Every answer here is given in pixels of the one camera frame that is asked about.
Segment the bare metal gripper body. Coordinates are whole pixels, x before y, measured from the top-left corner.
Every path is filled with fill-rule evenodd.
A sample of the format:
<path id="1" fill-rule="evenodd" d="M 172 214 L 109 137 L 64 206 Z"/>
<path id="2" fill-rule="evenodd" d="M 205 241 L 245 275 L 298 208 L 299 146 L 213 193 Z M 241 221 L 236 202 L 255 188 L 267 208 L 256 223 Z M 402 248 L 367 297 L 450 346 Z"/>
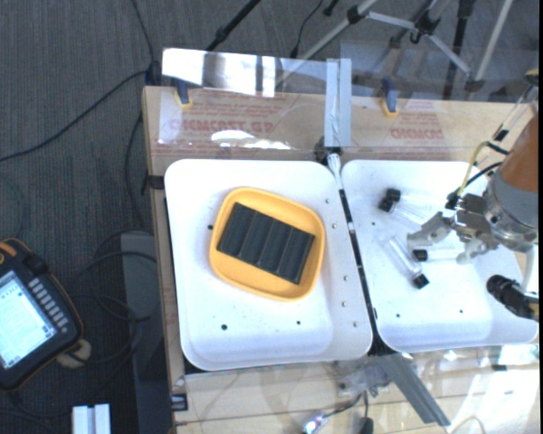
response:
<path id="1" fill-rule="evenodd" d="M 452 216 L 452 228 L 461 241 L 478 241 L 484 251 L 502 246 L 528 252 L 538 245 L 538 229 L 508 212 L 492 193 L 467 193 L 460 198 Z"/>

